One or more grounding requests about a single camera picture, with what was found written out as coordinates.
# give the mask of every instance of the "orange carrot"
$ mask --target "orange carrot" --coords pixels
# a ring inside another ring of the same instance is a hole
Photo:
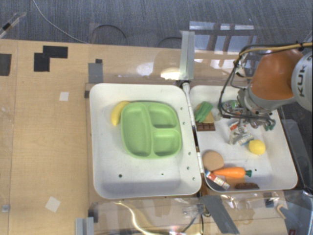
[[[252,171],[245,170],[241,167],[228,167],[228,168],[215,170],[212,173],[216,175],[224,176],[224,177],[243,178],[245,175],[247,175],[248,177],[251,177]]]

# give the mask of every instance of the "yellow banana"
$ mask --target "yellow banana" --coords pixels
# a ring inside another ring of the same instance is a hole
[[[111,111],[111,123],[114,126],[117,126],[119,123],[119,119],[121,118],[121,113],[125,105],[129,104],[129,101],[121,101],[117,105],[114,106],[113,110]]]

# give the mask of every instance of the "white plastic tray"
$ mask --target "white plastic tray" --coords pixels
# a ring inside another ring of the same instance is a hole
[[[176,111],[182,148],[161,159],[139,159],[124,149],[120,124],[110,122],[120,101],[166,103]],[[171,85],[98,84],[90,92],[93,178],[98,194],[107,199],[179,196],[196,193],[201,176],[186,96]]]
[[[217,104],[221,90],[221,86],[193,87],[190,91],[190,98],[194,110],[198,104],[207,101],[214,106],[212,113],[217,119],[219,112]],[[237,92],[238,89],[227,87],[223,102],[236,99]],[[247,125],[255,139],[265,143],[266,151],[263,155],[252,154],[247,145],[228,144],[229,128],[227,124],[232,120],[225,118],[215,121],[216,131],[197,133],[200,151],[203,154],[206,150],[215,150],[223,156],[225,166],[241,166],[246,170],[251,169],[252,177],[246,177],[246,182],[258,184],[260,190],[294,188],[297,183],[297,174],[277,111],[274,111],[271,117],[276,120],[276,126],[272,131],[265,131],[262,126],[253,129]],[[207,183],[213,190],[222,191],[211,181],[208,180]],[[239,190],[230,189],[227,192],[230,191],[238,192]]]

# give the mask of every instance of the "yellow lemon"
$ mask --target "yellow lemon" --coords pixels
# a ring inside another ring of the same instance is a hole
[[[249,150],[256,155],[262,155],[265,152],[265,144],[261,140],[251,140]]]

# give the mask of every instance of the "green divided plate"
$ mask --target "green divided plate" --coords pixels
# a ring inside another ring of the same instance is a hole
[[[163,103],[134,102],[121,114],[126,151],[137,158],[172,156],[181,149],[181,131],[175,110]]]

